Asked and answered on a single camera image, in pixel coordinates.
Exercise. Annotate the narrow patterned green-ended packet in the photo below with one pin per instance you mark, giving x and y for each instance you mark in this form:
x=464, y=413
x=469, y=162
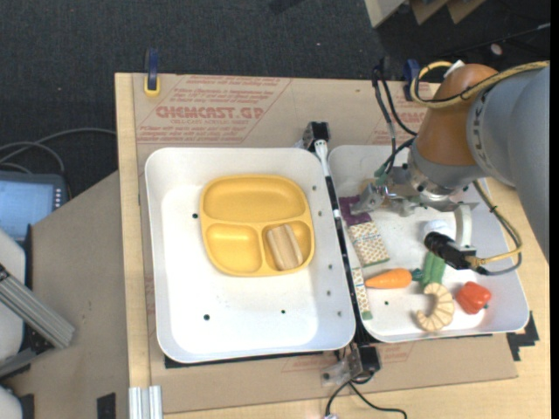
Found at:
x=362, y=295

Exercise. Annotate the brown cardboard board red print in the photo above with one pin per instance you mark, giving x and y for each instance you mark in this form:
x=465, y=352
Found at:
x=218, y=111

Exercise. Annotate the thin black and white rod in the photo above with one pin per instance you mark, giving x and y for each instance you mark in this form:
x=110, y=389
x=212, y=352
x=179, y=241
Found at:
x=337, y=214

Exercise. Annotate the green toy vegetable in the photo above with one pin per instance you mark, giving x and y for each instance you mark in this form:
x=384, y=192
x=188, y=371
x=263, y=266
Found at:
x=432, y=269

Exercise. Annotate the red-orange bell pepper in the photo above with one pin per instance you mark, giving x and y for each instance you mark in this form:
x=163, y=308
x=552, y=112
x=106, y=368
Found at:
x=474, y=297

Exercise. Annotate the white plastic tray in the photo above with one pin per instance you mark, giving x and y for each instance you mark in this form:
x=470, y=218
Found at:
x=406, y=238
x=244, y=321

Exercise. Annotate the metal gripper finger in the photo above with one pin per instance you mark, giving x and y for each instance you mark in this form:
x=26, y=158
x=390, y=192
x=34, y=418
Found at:
x=406, y=208
x=369, y=197

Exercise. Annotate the purple packet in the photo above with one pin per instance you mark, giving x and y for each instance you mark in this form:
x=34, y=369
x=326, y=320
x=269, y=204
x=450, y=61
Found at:
x=347, y=210

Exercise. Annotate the tan bread roll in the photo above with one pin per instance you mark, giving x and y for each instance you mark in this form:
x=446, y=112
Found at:
x=285, y=247

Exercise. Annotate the tan croissant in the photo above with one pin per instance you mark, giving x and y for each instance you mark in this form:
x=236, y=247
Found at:
x=441, y=308

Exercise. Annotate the black cylinder on white bracket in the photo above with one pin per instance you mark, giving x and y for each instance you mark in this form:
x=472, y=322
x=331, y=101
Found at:
x=447, y=247

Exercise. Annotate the orange carrot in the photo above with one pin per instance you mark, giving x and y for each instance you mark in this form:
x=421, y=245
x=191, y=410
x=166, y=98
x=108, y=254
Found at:
x=388, y=279

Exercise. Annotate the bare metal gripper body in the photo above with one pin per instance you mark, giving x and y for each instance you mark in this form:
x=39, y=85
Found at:
x=439, y=197

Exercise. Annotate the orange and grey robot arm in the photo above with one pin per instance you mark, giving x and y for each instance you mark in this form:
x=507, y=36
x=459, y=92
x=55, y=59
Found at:
x=502, y=125

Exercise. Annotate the yellow divided plate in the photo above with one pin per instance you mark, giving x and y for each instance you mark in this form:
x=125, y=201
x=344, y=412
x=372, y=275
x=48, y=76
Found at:
x=253, y=201

